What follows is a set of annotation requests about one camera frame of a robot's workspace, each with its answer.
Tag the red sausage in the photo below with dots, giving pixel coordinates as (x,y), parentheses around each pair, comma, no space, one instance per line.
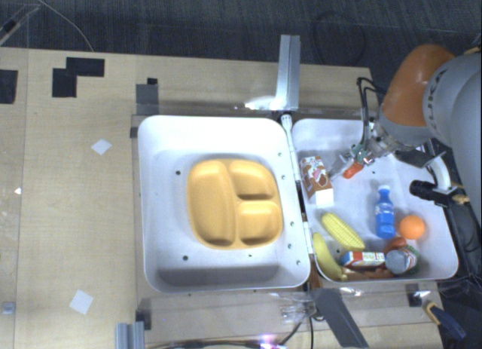
(394,243)

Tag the orange divided plate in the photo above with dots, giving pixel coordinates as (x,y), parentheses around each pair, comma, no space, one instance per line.
(211,204)

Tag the brown and white carton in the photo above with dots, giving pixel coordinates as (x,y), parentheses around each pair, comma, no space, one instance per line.
(315,179)

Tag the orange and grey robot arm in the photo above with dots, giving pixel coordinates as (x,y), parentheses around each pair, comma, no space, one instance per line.
(448,106)

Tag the grey can with green label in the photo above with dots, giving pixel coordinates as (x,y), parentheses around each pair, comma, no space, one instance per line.
(400,261)

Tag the blue bottle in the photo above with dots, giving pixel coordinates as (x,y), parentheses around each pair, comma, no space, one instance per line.
(385,215)

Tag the yellow corn cob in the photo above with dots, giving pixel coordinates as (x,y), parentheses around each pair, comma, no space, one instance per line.
(342,231)

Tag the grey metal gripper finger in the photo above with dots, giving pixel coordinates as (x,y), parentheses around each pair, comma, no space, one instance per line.
(345,163)

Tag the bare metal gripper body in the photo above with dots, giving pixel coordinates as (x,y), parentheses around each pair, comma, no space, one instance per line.
(378,144)

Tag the black cylinder on white bracket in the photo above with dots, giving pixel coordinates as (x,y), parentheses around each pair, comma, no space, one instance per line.
(427,190)

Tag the orange ball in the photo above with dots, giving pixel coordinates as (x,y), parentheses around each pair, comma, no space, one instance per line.
(412,227)

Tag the orange bread stick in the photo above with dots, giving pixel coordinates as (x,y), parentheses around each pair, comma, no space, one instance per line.
(371,273)

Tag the yellow banana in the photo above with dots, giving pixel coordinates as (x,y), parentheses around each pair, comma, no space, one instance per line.
(325,259)

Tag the orange carrot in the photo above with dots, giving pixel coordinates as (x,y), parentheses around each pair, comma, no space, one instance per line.
(353,170)

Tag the white plastic tray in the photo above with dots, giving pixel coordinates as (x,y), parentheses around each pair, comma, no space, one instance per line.
(354,196)
(165,204)

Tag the orange and white small carton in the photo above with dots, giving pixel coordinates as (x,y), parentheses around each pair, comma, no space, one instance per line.
(361,259)

